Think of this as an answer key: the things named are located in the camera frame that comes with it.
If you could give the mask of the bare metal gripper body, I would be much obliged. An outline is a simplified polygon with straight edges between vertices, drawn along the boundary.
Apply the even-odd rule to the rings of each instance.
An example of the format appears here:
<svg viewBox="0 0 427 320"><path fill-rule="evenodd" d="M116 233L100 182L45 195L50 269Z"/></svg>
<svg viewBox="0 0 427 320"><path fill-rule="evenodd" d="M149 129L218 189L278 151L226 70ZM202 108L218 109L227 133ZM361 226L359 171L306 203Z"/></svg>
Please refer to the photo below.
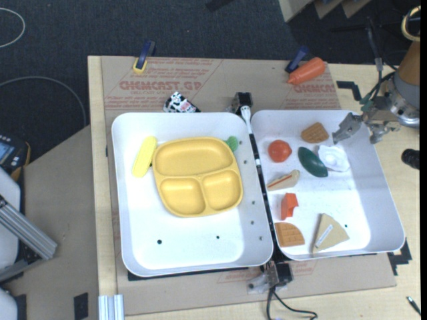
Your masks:
<svg viewBox="0 0 427 320"><path fill-rule="evenodd" d="M373 104L364 111L365 123L379 123L391 127L392 123L418 129L420 127L419 102L403 97L399 93L377 96Z"/></svg>

